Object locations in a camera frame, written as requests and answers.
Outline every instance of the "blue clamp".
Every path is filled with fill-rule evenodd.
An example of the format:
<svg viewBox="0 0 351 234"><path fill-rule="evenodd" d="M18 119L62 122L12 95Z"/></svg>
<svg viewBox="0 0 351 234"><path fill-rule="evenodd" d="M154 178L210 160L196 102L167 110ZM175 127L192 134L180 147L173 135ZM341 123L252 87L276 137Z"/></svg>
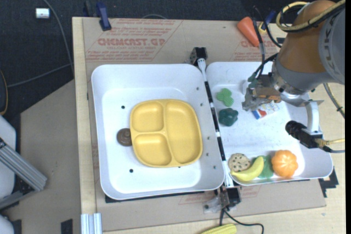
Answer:
<svg viewBox="0 0 351 234"><path fill-rule="evenodd" d="M99 22L103 31L110 30L111 25L109 22L109 18L107 17L107 8L102 2L97 3L97 16L101 17L101 20Z"/></svg>
<svg viewBox="0 0 351 234"><path fill-rule="evenodd" d="M258 29L260 31L265 32L267 29L267 25L270 23L270 21L272 21L272 19L276 16L276 11L272 10L268 16L264 19L264 22L261 22L261 24L259 25Z"/></svg>

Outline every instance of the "banana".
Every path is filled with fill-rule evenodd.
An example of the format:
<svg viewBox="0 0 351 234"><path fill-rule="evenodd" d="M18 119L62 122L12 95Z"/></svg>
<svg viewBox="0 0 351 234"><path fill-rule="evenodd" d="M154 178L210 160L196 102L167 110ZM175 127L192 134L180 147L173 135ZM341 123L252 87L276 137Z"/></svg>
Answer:
<svg viewBox="0 0 351 234"><path fill-rule="evenodd" d="M262 156L258 156L248 169L242 170L241 172L230 171L230 174L241 181L250 181L260 175L263 171L263 167L264 159Z"/></svg>

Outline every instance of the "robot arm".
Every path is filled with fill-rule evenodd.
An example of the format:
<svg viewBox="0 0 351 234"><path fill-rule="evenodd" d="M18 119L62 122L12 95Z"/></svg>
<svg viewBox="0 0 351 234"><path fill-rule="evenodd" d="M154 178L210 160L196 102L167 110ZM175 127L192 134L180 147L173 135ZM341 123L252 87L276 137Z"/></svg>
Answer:
<svg viewBox="0 0 351 234"><path fill-rule="evenodd" d="M285 7L283 13L293 5ZM322 137L318 114L321 101L309 100L308 92L320 84L345 84L346 9L345 0L298 2L296 5L303 7L292 26L280 23L282 12L277 16L278 27L288 34L278 54L267 59L273 61L271 71L267 75L257 75L257 70L249 78L251 84L246 89L242 108L253 111L272 101L305 106L307 127L290 122L286 130L295 138L303 136L304 141L301 141L311 148L318 146L313 139Z"/></svg>

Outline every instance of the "white sink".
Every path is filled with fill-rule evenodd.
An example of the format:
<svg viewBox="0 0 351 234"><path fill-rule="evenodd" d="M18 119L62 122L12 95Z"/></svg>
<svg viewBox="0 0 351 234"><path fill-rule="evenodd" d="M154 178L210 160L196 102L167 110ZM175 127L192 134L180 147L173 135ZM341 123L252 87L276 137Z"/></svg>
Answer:
<svg viewBox="0 0 351 234"><path fill-rule="evenodd" d="M224 181L210 105L202 74L188 64L102 65L92 74L101 186L116 200L214 190ZM129 128L132 108L143 101L177 99L195 110L203 152L190 165L154 168L140 163L131 146L116 140Z"/></svg>

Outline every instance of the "white cable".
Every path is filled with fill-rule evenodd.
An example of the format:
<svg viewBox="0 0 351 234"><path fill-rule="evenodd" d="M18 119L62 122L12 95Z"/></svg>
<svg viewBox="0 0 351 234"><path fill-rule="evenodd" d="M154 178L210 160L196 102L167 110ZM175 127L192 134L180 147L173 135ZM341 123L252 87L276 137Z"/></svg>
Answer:
<svg viewBox="0 0 351 234"><path fill-rule="evenodd" d="M7 85L7 88L11 88L11 87L15 87L15 86L19 86L19 85L22 85L22 84L31 82L31 81L36 80L36 79L38 79L38 78L44 77L44 76L46 76L46 75L49 75L49 74L51 74L51 73L53 73L53 72L55 72L55 71L57 71L57 70L64 69L65 67L68 67L68 66L71 66L71 64L62 65L62 66L58 67L57 69L50 70L50 71L48 71L48 72L46 72L46 73L43 73L43 74L41 74L41 75L38 75L38 76L36 76L36 77L32 77L32 78L30 78L30 79L27 79L27 80L24 80L24 81L21 81L21 82L18 82L18 83L14 83L14 84Z"/></svg>
<svg viewBox="0 0 351 234"><path fill-rule="evenodd" d="M207 76L206 76L206 61L205 59L197 59L197 65L199 66L199 69L201 70L203 80L207 82Z"/></svg>
<svg viewBox="0 0 351 234"><path fill-rule="evenodd" d="M70 50L69 50L69 47L68 47L68 43L67 43L67 40L66 40L65 32L64 32L64 29L62 27L60 18L57 16L57 13L55 12L54 8L50 5L50 3L47 0L42 0L42 1L44 1L45 4L51 9L51 11L53 12L53 14L54 14L54 16L55 16L55 18L57 20L57 23L58 23L59 27L60 27L60 31L61 31L64 43L65 43L68 59L69 59L70 66L71 66L71 69L72 69L72 74L73 74L73 77L74 77L75 76L75 70L74 70L74 66L73 66L73 61L72 61L72 58L71 58Z"/></svg>

